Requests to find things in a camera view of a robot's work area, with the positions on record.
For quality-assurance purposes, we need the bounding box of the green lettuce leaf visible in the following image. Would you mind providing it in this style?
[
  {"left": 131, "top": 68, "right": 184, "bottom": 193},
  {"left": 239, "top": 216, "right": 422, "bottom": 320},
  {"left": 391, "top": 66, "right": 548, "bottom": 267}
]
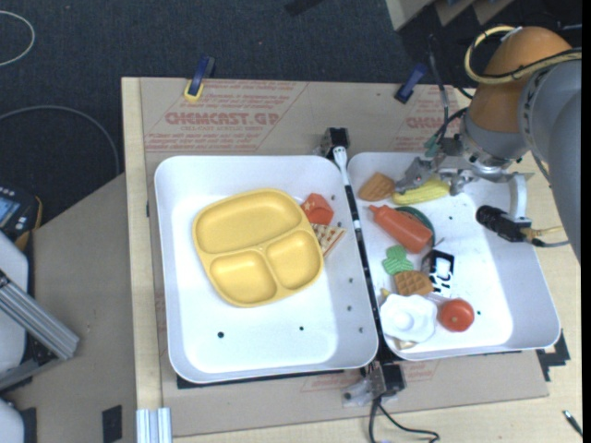
[{"left": 381, "top": 245, "right": 416, "bottom": 277}]

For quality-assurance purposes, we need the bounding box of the brown square waffle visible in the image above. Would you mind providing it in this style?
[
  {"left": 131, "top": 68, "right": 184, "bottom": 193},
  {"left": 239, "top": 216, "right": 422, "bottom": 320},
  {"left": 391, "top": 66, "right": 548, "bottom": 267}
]
[{"left": 393, "top": 269, "right": 435, "bottom": 297}]

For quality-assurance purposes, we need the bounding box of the black and white carton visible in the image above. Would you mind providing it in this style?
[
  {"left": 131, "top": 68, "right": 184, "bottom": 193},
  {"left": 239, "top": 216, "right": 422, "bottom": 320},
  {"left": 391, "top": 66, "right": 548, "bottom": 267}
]
[{"left": 420, "top": 248, "right": 456, "bottom": 300}]

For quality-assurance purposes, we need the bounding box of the tan waffle slice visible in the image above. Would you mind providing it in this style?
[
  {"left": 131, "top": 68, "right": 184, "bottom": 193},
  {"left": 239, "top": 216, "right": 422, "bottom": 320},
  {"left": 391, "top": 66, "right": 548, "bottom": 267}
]
[{"left": 309, "top": 221, "right": 347, "bottom": 258}]

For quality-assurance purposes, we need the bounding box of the orange-red ketchup bottle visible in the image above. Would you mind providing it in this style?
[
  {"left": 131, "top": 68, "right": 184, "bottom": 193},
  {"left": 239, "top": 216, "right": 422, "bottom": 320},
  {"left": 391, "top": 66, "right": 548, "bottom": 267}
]
[{"left": 368, "top": 204, "right": 434, "bottom": 255}]

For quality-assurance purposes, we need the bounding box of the black pen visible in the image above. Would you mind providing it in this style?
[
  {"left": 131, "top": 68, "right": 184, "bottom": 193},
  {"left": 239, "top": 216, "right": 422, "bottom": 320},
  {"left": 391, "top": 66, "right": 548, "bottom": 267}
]
[{"left": 562, "top": 410, "right": 583, "bottom": 436}]

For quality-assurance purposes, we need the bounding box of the white plastic tray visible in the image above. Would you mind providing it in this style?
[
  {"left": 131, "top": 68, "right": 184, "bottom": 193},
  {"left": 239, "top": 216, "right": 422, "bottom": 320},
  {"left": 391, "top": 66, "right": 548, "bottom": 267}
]
[
  {"left": 153, "top": 154, "right": 380, "bottom": 385},
  {"left": 345, "top": 150, "right": 562, "bottom": 363}
]

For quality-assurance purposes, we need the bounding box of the yellow corn cob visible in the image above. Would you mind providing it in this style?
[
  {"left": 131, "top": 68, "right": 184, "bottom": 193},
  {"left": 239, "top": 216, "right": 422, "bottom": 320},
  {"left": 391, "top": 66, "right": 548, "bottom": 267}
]
[{"left": 391, "top": 176, "right": 452, "bottom": 206}]

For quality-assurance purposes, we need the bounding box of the black block with thin wires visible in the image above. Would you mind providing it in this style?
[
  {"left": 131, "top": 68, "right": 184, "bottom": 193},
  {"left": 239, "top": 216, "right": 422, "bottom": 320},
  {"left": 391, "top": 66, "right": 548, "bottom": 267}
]
[
  {"left": 341, "top": 361, "right": 407, "bottom": 408},
  {"left": 317, "top": 126, "right": 351, "bottom": 157}
]

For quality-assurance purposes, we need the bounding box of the brown cardboard board red print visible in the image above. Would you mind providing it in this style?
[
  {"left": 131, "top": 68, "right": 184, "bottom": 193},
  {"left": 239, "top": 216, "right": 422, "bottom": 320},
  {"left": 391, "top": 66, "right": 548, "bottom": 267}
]
[{"left": 138, "top": 77, "right": 550, "bottom": 437}]

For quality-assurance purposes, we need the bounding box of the thin black and white rod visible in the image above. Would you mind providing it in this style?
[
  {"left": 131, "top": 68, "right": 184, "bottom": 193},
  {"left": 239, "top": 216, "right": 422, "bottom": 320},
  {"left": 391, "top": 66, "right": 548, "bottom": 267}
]
[{"left": 332, "top": 146, "right": 388, "bottom": 365}]

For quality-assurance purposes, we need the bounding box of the black cylinder on white bracket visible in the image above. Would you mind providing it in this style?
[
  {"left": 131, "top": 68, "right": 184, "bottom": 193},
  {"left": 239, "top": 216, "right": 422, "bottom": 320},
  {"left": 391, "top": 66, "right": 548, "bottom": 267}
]
[{"left": 475, "top": 172, "right": 535, "bottom": 244}]

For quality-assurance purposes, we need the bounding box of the white fried egg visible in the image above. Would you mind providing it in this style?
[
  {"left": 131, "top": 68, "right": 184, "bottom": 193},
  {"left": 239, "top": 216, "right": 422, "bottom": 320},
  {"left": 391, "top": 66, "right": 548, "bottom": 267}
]
[{"left": 379, "top": 293, "right": 439, "bottom": 343}]

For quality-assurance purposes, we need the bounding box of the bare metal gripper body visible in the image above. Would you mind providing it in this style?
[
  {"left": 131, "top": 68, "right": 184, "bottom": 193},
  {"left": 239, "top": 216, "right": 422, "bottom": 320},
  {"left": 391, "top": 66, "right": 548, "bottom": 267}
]
[{"left": 428, "top": 137, "right": 514, "bottom": 183}]

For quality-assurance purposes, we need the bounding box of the orange waffle wedge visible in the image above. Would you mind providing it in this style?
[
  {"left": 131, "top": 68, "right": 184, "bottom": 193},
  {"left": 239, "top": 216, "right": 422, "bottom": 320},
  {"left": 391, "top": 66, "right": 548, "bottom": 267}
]
[{"left": 357, "top": 172, "right": 397, "bottom": 203}]

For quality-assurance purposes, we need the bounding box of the green watermelon slice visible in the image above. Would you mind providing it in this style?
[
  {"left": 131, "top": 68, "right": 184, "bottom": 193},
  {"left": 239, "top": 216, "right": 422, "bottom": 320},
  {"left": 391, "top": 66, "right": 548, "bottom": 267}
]
[{"left": 394, "top": 206, "right": 438, "bottom": 245}]

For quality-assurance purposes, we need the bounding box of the red tomato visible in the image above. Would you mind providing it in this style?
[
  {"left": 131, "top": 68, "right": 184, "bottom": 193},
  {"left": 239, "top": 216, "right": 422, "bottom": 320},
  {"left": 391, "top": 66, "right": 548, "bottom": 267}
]
[{"left": 436, "top": 297, "right": 476, "bottom": 333}]

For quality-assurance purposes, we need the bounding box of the yellow divided plate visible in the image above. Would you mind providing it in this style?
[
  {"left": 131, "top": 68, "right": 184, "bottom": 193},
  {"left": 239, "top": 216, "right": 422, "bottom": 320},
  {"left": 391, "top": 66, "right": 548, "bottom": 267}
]
[{"left": 191, "top": 187, "right": 325, "bottom": 308}]

